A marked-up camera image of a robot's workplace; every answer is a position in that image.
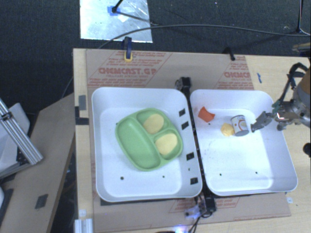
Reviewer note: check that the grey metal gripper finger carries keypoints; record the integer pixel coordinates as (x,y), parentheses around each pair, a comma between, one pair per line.
(260,123)

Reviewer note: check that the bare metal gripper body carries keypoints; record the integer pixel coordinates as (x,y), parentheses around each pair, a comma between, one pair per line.
(292,115)

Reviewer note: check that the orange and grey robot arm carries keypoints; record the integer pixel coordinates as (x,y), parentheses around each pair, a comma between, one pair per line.
(305,86)

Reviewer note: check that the small white can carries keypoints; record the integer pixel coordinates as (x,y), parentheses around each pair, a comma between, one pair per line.
(239,125)

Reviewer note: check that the yellow round toy food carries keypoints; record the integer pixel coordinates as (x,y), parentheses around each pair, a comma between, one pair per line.
(227,130)

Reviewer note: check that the white plastic tray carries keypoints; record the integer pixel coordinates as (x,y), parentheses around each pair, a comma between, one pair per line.
(116,186)
(243,161)

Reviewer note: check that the orange toy food wedge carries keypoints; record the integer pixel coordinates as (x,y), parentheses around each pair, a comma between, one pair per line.
(205,114)

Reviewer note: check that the thin black rod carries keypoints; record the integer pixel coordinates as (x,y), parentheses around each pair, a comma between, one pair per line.
(197,144)

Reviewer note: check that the brown cardboard board red print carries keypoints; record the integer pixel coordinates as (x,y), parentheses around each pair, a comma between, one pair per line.
(194,67)

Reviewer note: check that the yellow oval biscuit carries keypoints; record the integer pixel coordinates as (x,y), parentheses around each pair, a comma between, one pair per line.
(153,123)
(166,144)

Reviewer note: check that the green divided plate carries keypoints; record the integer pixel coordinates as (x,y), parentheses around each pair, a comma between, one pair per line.
(136,142)

